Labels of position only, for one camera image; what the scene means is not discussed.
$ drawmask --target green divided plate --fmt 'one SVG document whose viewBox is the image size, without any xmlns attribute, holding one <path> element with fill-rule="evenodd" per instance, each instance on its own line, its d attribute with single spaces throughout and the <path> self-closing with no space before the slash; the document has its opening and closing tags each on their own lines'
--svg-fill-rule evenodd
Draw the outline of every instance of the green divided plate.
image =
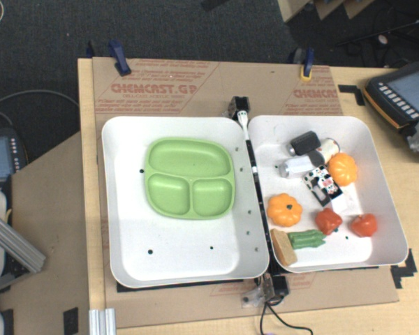
<svg viewBox="0 0 419 335">
<path fill-rule="evenodd" d="M 147 150 L 145 188 L 149 204 L 164 216 L 222 217 L 235 198 L 233 161 L 215 142 L 162 138 Z"/>
</svg>

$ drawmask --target cardboard sheet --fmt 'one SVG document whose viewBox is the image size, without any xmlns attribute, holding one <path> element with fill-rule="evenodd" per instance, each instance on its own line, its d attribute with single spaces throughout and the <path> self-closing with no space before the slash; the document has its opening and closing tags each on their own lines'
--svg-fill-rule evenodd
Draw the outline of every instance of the cardboard sheet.
<svg viewBox="0 0 419 335">
<path fill-rule="evenodd" d="M 40 273 L 0 294 L 16 335 L 88 334 L 80 143 L 77 133 L 13 175 L 13 227 L 47 257 Z"/>
<path fill-rule="evenodd" d="M 93 58 L 94 102 L 106 307 L 118 328 L 259 315 L 242 298 L 253 280 L 234 283 L 128 290 L 110 269 L 108 217 L 101 129 L 118 115 L 222 116 L 233 96 L 248 96 L 256 115 L 342 115 L 328 66 L 314 66 L 310 82 L 301 66 L 213 61 L 129 59 L 132 73 L 120 77 L 115 61 Z M 389 267 L 286 276 L 291 295 L 277 311 L 304 311 L 398 300 Z"/>
</svg>

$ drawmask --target clamp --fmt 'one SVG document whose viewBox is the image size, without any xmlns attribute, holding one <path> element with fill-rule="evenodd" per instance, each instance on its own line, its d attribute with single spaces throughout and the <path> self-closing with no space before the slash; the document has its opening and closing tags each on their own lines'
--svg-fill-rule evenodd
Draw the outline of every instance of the clamp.
<svg viewBox="0 0 419 335">
<path fill-rule="evenodd" d="M 108 47 L 110 56 L 117 60 L 115 67 L 118 70 L 119 75 L 130 75 L 132 70 L 127 64 L 122 44 L 117 39 L 113 39 L 109 41 Z"/>
<path fill-rule="evenodd" d="M 306 59 L 304 65 L 301 67 L 300 77 L 304 82 L 308 82 L 312 79 L 312 66 L 314 65 L 314 49 L 309 47 L 306 51 Z"/>
</svg>

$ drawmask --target small pumpkin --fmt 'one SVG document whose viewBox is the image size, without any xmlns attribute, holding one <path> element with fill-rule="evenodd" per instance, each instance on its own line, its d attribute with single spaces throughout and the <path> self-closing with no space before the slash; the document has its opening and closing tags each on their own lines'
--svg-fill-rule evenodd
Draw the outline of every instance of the small pumpkin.
<svg viewBox="0 0 419 335">
<path fill-rule="evenodd" d="M 287 193 L 272 196 L 268 201 L 267 215 L 276 225 L 290 227 L 301 220 L 302 206 Z"/>
<path fill-rule="evenodd" d="M 347 186 L 357 179 L 357 165 L 352 156 L 337 153 L 329 161 L 328 171 L 338 186 Z"/>
</svg>

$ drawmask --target table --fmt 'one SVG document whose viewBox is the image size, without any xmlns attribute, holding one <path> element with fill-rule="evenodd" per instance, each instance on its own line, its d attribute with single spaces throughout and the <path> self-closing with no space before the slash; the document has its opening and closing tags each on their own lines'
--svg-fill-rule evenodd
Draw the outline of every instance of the table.
<svg viewBox="0 0 419 335">
<path fill-rule="evenodd" d="M 331 68 L 335 84 L 362 87 L 373 76 L 388 72 L 377 68 Z M 87 234 L 89 305 L 105 308 L 100 209 L 97 195 L 96 126 L 93 108 L 94 83 L 90 59 L 78 61 L 81 106 L 82 161 Z M 402 226 L 412 249 L 418 272 L 404 278 L 398 291 L 400 301 L 391 304 L 333 308 L 320 311 L 286 313 L 290 324 L 311 327 L 315 334 L 419 334 L 419 154 L 369 107 L 358 107 L 350 94 L 339 93 L 345 115 L 363 120 L 372 132 Z M 187 322 L 181 324 L 120 329 L 118 334 L 257 334 L 258 317 Z M 273 317 L 265 316 L 266 332 L 296 334 L 283 329 Z"/>
</svg>

